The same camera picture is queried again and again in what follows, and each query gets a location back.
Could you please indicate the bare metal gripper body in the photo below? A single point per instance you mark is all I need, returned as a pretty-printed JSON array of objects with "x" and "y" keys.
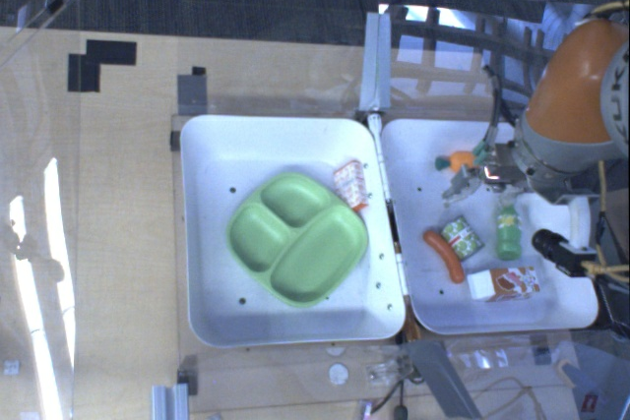
[{"x": 499, "y": 172}]

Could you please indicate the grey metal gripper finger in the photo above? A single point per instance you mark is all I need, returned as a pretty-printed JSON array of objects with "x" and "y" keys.
[
  {"x": 462, "y": 178},
  {"x": 455, "y": 197}
]

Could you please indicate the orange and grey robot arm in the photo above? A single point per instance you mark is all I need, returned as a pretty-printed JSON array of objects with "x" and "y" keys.
[{"x": 571, "y": 83}]

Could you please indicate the orange carrot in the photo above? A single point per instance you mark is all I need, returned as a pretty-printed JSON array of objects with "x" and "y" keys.
[{"x": 461, "y": 160}]

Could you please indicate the green and white can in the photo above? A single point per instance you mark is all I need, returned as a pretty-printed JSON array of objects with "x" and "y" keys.
[{"x": 462, "y": 238}]

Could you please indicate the red sausage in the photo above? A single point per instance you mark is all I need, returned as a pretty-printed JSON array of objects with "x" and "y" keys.
[{"x": 445, "y": 256}]

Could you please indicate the green plastic bottle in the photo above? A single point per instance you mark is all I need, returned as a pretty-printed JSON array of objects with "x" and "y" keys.
[{"x": 508, "y": 236}]

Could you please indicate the brown and white carton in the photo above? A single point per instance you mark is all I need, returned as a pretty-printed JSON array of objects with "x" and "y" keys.
[{"x": 507, "y": 284}]

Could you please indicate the orange and white carton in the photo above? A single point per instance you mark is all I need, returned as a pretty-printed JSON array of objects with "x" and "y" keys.
[{"x": 352, "y": 184}]

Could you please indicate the white plastic tray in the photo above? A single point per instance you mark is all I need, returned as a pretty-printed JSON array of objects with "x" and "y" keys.
[
  {"x": 216, "y": 260},
  {"x": 492, "y": 315}
]

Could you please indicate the green divided plate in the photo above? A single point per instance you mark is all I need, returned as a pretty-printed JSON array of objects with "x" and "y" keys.
[{"x": 300, "y": 241}]

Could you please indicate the black cylinder on white bracket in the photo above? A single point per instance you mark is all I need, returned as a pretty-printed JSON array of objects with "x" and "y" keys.
[{"x": 561, "y": 251}]

